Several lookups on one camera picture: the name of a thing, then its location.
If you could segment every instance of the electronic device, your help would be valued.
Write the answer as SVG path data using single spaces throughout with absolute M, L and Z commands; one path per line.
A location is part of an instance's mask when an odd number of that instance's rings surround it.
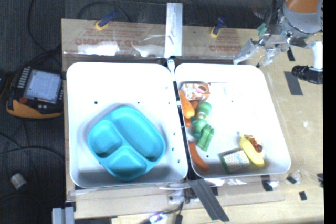
M 20 118 L 46 119 L 63 113 L 61 75 L 30 65 L 13 76 L 8 89 L 7 112 Z

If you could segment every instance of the black tape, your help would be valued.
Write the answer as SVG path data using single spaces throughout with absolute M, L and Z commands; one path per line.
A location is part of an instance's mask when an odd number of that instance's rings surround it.
M 297 181 L 294 179 L 294 178 L 292 178 L 291 176 L 288 176 L 287 178 L 286 178 L 289 182 L 291 182 L 292 184 L 295 184 Z
M 291 95 L 303 95 L 299 80 L 291 72 L 285 71 L 288 88 Z
M 290 47 L 289 47 L 288 50 L 287 50 L 287 56 L 288 56 L 289 61 L 291 61 L 291 62 L 295 62 L 295 58 L 294 58 L 293 52 L 292 52 L 292 50 L 290 49 Z
M 270 185 L 271 178 L 269 175 L 261 176 L 261 183 L 263 184 L 262 186 L 264 187 L 265 191 L 273 191 L 273 187 Z
M 323 173 L 317 174 L 317 177 L 319 178 L 320 187 L 324 188 L 324 185 L 323 185 Z
M 210 187 L 215 196 L 218 196 L 218 188 L 216 186 Z
M 304 191 L 299 192 L 299 195 L 300 195 L 301 201 L 307 200 L 307 195 Z
M 182 224 L 182 219 L 183 219 L 183 216 L 182 215 L 176 215 L 176 218 L 175 218 L 175 224 Z
M 204 179 L 189 180 L 188 185 L 201 201 L 211 220 L 221 220 L 222 222 L 230 221 Z

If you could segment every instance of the yellow banana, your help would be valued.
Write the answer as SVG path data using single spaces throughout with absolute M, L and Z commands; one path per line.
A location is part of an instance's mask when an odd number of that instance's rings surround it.
M 240 134 L 239 146 L 246 153 L 247 157 L 260 168 L 265 166 L 265 161 L 261 155 L 255 150 L 252 146 L 252 143 L 244 137 L 243 134 Z

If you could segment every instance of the blue divided plate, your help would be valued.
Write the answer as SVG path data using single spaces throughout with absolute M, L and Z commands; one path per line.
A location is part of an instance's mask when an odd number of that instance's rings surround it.
M 142 113 L 128 106 L 99 120 L 89 132 L 88 145 L 111 175 L 126 182 L 147 173 L 166 150 L 161 133 Z

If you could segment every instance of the metal bracket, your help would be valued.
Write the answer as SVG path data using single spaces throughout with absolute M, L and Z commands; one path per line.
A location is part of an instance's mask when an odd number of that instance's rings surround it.
M 166 40 L 164 58 L 182 55 L 182 10 L 181 3 L 167 3 Z
M 75 224 L 73 207 L 53 208 L 52 224 Z

